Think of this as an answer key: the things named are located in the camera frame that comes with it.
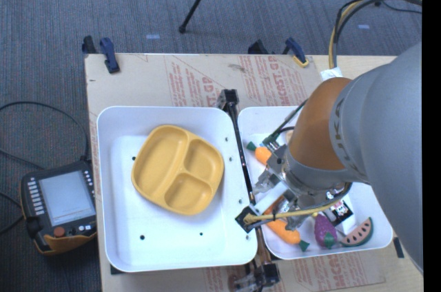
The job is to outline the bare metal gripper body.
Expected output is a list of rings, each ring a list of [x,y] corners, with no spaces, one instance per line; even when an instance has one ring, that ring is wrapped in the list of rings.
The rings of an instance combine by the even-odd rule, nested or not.
[[[267,161],[269,190],[284,196],[291,203],[299,203],[303,189],[295,169],[296,160],[291,155],[288,145],[281,145]]]

